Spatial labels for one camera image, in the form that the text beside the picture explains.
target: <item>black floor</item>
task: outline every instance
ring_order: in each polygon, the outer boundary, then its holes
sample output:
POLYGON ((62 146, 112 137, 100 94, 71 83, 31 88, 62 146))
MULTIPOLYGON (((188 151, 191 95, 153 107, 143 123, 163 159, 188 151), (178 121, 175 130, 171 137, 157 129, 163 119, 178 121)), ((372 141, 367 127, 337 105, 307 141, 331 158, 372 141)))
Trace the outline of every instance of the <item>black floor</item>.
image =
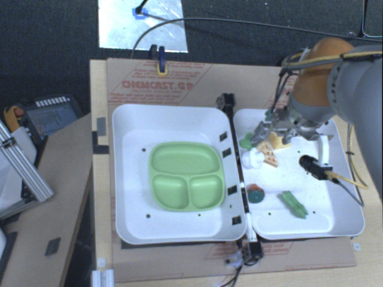
MULTIPOLYGON (((184 17, 250 20, 358 35, 363 0, 181 0, 184 17)), ((382 0, 369 0, 365 31, 382 35, 382 0)), ((189 53, 169 60, 277 65, 322 35, 234 23, 187 22, 189 53)), ((349 39, 353 45, 371 44, 349 39)), ((0 109, 22 99, 73 94, 90 111, 89 60, 129 57, 129 50, 98 46, 98 0, 0 0, 0 109)), ((147 58, 137 52, 136 58, 147 58)), ((67 286, 86 286, 92 256, 89 204, 67 286)))

